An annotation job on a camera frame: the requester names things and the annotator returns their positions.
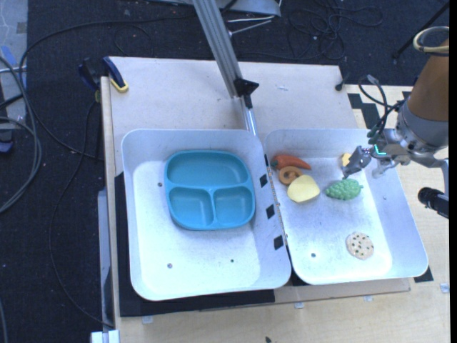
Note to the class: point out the orange doughnut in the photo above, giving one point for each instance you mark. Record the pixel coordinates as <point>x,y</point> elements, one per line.
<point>285,179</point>

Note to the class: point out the thin black and white rod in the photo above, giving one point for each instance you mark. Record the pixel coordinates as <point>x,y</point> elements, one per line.
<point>250,120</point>

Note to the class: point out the black cylinder on white bracket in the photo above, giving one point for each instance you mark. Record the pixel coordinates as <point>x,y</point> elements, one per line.
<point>433,199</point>

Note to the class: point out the orange carrot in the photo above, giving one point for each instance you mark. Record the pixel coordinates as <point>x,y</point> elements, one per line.
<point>291,161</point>

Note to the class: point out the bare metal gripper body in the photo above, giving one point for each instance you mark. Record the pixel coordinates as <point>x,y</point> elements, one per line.
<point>417,154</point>

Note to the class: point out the beige spotted biscuit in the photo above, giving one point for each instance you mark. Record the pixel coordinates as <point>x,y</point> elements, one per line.
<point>360,246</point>

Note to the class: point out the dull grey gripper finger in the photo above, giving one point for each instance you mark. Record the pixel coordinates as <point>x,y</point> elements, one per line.
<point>383,169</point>
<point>357,161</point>

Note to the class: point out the small yellow toy piece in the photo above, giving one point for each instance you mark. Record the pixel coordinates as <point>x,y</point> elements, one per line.
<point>345,159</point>

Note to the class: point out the blue divided plate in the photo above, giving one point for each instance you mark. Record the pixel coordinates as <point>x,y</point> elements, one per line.
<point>209,177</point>

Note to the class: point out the yellow rounded toy food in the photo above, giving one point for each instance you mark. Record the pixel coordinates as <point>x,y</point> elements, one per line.
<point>303,189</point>

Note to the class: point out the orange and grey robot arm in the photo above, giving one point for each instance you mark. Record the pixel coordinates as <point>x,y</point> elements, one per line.
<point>428,91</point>

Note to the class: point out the pale flat board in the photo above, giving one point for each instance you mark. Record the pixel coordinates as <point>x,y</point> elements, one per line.
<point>171,98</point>

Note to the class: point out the white plastic tray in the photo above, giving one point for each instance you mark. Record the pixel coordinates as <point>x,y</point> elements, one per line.
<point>200,259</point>
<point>328,227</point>

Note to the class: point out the green grapes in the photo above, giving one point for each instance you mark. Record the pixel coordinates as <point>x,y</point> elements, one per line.
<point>343,189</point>

